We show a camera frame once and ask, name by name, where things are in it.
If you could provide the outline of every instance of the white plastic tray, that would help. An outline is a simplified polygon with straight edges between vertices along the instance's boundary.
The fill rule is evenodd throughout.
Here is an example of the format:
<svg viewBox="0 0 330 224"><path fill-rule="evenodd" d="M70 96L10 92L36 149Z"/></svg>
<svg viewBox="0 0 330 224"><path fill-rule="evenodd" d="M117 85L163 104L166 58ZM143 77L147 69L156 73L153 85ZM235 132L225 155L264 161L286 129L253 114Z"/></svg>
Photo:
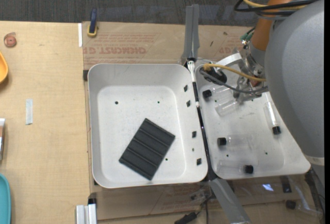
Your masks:
<svg viewBox="0 0 330 224"><path fill-rule="evenodd" d="M227 83L236 87L238 75L226 70L224 72L227 75ZM224 111L219 115L216 111L219 100L217 102L214 99L205 100L202 97L202 92L214 86L220 86L205 81L198 70L196 71L196 80L199 87L211 165L219 177L228 180L269 177L301 174L310 169L310 163L306 160L278 113L282 133L274 135L269 127L263 109L265 103L272 100L268 92L252 101L246 101L240 105L236 104L231 111ZM226 91L223 93L223 100L229 99L228 93L233 94L232 90ZM231 137L235 142L219 147L218 137ZM252 165L253 173L242 172L241 167L244 165Z"/></svg>
<svg viewBox="0 0 330 224"><path fill-rule="evenodd" d="M100 186L192 183L206 176L203 138L186 68L99 64L89 70L88 85L92 171ZM175 135L151 181L119 162L145 118Z"/></svg>

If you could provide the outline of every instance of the white tape strip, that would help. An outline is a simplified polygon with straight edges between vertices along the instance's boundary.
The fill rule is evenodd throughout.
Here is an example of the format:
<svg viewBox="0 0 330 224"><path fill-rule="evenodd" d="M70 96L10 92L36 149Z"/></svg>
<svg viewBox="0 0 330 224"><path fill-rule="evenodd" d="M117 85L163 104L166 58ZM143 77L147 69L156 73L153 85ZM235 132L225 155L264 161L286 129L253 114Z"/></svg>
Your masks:
<svg viewBox="0 0 330 224"><path fill-rule="evenodd" d="M82 24L81 23L78 23L78 38L79 38L79 47L82 47L82 45L83 45L83 26L82 26Z"/></svg>
<svg viewBox="0 0 330 224"><path fill-rule="evenodd" d="M25 125L33 123L33 100L27 99L25 102Z"/></svg>
<svg viewBox="0 0 330 224"><path fill-rule="evenodd" d="M308 155L305 155L305 157L311 164L324 166L324 157L319 158L319 157L312 157L312 156L308 156Z"/></svg>

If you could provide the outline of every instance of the black bottle cap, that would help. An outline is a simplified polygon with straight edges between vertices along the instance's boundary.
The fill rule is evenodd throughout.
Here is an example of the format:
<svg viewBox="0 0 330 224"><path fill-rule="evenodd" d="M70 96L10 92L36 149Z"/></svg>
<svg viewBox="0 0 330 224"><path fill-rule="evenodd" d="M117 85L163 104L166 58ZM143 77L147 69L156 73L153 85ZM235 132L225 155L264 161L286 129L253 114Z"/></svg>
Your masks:
<svg viewBox="0 0 330 224"><path fill-rule="evenodd" d="M278 134L281 133L281 130L280 130L281 128L279 126L275 126L272 129L273 129L273 134L274 135L278 135Z"/></svg>
<svg viewBox="0 0 330 224"><path fill-rule="evenodd" d="M227 139L226 138L218 138L218 146L226 145Z"/></svg>
<svg viewBox="0 0 330 224"><path fill-rule="evenodd" d="M285 201L285 206L287 207L287 209L293 210L296 207L296 202L292 200L287 200Z"/></svg>
<svg viewBox="0 0 330 224"><path fill-rule="evenodd" d="M253 173L253 166L252 165L245 165L244 166L245 173Z"/></svg>
<svg viewBox="0 0 330 224"><path fill-rule="evenodd" d="M211 92L211 90L205 90L205 91L203 91L203 97L206 99L206 98L209 98L209 97L211 97L212 96L212 92Z"/></svg>

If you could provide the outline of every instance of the yellow cable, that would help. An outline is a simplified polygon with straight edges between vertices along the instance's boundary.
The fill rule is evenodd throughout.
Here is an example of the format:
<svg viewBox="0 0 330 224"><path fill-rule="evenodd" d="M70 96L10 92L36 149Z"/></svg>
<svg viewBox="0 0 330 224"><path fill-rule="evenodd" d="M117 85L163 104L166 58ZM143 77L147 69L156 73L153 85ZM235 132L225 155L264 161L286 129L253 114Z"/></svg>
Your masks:
<svg viewBox="0 0 330 224"><path fill-rule="evenodd" d="M235 69L233 69L231 67L225 66L225 65L216 65L214 63L206 63L206 64L203 65L203 69L206 72L210 71L211 70L211 67L218 67L218 68L226 69L226 70L229 70L231 72L237 73L237 74L239 74L241 76L244 76L244 77L246 77L248 79L255 80L255 81L259 81L259 82L265 82L266 81L265 78L257 78L257 77L254 77L254 76L250 76L250 75L247 75L245 73L242 73L240 71L237 71L237 70L235 70Z"/></svg>
<svg viewBox="0 0 330 224"><path fill-rule="evenodd" d="M262 5L262 4L258 4L258 3L255 3L255 2L252 2L250 0L243 0L246 4L248 4L249 6L252 6L252 7L268 7L268 5ZM277 8L277 9L280 9L280 10L292 10L292 9L301 9L305 6L297 6L297 7L283 7L283 8Z"/></svg>

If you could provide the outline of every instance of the wooden table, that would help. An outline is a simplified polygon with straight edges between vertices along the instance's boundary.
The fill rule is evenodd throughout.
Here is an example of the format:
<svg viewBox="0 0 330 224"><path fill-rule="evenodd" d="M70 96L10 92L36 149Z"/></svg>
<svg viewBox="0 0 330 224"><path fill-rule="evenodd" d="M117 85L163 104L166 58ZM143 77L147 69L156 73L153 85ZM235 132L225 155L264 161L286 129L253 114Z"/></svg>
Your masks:
<svg viewBox="0 0 330 224"><path fill-rule="evenodd" d="M75 207L87 204L90 173L78 24L0 22L0 38L16 32L17 45L0 51L9 66L0 84L0 118L6 139L0 173L9 181L12 224L74 224ZM26 100L33 100L33 121L26 125ZM310 198L308 186L304 193ZM244 207L253 223L318 223L283 203ZM102 223L173 223L183 216L145 216ZM211 220L229 223L214 210ZM205 212L194 223L205 223Z"/></svg>

